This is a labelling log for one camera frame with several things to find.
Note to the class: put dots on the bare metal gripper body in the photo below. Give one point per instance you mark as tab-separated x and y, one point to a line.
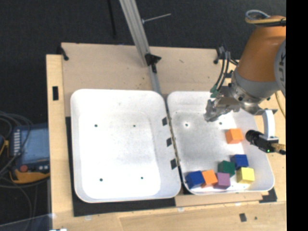
228	100

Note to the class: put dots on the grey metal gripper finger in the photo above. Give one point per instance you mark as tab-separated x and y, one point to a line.
221	112
209	112

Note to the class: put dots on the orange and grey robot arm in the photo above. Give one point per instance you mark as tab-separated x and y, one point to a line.
261	56

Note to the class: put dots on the orange cube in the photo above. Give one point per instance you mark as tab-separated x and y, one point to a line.
209	177
234	136

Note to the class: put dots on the white plastic tray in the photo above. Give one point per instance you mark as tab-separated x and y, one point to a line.
204	148
120	148

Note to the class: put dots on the blue cube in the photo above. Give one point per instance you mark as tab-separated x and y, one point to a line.
194	179
240	160

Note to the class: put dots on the green cube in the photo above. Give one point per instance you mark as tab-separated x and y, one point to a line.
226	167

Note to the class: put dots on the yellow cube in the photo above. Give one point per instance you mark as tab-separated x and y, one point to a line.
246	175

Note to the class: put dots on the purple cube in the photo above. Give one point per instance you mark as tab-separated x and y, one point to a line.
223	180

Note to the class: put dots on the pale wood board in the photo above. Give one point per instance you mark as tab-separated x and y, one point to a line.
108	66

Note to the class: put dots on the black cylinder on white bracket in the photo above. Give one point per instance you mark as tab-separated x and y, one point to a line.
258	139

